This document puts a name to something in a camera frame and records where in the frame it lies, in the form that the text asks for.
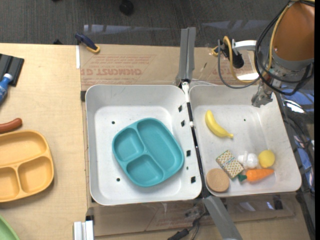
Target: table surface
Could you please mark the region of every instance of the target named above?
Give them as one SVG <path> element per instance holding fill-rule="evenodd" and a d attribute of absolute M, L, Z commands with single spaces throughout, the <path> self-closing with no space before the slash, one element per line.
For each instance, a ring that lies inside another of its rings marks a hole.
<path fill-rule="evenodd" d="M 24 58 L 16 87 L 9 87 L 0 106 L 0 124 L 21 118 L 18 130 L 35 130 L 47 140 L 54 179 L 44 191 L 0 203 L 0 214 L 21 240 L 71 240 L 73 223 L 87 212 L 81 73 L 75 45 L 1 43 L 0 54 Z M 303 212 L 294 203 L 294 216 L 235 223 L 244 240 L 310 239 Z M 177 230 L 101 236 L 97 239 L 163 240 Z M 220 239 L 214 225 L 200 227 L 196 239 Z"/>

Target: toy lemon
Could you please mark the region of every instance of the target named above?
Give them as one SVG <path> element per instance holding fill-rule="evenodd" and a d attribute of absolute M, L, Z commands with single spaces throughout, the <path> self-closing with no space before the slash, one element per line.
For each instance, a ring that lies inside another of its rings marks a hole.
<path fill-rule="evenodd" d="M 271 150 L 267 149 L 259 154 L 258 160 L 262 168 L 268 168 L 275 163 L 276 156 Z"/>

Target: sausage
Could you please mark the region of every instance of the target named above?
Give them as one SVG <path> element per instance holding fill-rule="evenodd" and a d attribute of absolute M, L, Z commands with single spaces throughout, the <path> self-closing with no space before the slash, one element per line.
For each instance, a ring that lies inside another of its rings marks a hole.
<path fill-rule="evenodd" d="M 0 133 L 8 132 L 22 125 L 22 119 L 16 118 L 10 122 L 0 123 Z"/>

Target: green plate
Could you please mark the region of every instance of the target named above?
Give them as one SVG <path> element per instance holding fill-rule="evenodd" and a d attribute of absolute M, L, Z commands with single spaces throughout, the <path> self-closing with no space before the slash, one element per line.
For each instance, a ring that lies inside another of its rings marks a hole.
<path fill-rule="evenodd" d="M 0 240 L 19 240 L 16 232 L 0 215 Z"/>

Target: round cookie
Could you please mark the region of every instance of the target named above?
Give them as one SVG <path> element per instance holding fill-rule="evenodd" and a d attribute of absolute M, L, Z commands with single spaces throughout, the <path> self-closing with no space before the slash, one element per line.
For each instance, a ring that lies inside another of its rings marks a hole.
<path fill-rule="evenodd" d="M 225 192 L 229 188 L 230 179 L 224 170 L 214 168 L 206 174 L 207 186 L 215 192 Z"/>

